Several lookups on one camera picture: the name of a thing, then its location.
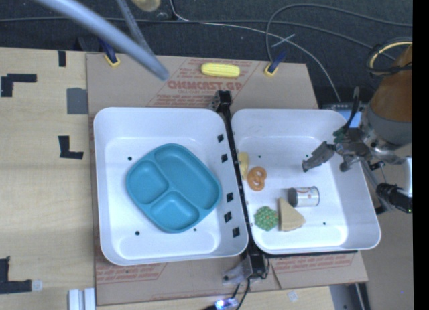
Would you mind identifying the black block with thin wires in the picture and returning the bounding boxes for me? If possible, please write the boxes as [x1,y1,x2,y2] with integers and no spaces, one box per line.
[247,252,269,280]

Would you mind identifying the white plastic tray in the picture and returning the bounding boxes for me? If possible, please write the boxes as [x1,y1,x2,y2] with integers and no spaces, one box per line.
[93,106,250,267]
[231,108,382,256]

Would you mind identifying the yellow corn cob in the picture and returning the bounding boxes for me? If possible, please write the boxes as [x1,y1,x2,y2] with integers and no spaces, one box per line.
[200,62,241,79]

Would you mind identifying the black cylinder on white bracket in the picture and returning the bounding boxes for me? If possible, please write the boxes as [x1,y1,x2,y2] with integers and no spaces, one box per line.
[375,155,414,214]

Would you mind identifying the thin black rod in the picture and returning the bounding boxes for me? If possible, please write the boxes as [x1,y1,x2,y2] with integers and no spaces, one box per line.
[222,100,259,260]

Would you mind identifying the pale yellow wedge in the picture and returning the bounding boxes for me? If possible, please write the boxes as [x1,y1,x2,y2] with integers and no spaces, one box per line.
[237,151,251,178]

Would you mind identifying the brown cardboard board, red print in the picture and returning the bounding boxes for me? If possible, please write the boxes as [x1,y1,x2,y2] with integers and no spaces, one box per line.
[85,52,369,306]

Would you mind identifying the orange pretzel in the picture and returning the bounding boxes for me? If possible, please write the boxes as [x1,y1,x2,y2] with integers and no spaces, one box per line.
[247,166,267,193]

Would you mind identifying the small white can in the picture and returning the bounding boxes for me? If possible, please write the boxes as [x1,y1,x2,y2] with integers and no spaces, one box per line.
[287,185,320,208]

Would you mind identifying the tan bread slice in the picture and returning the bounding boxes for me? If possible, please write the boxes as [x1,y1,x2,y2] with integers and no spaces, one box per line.
[276,196,307,233]

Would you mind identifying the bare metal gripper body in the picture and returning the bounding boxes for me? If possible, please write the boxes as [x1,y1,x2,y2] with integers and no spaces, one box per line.
[333,123,407,169]

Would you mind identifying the blue divided plate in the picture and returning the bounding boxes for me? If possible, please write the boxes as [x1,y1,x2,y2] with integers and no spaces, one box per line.
[125,143,223,234]

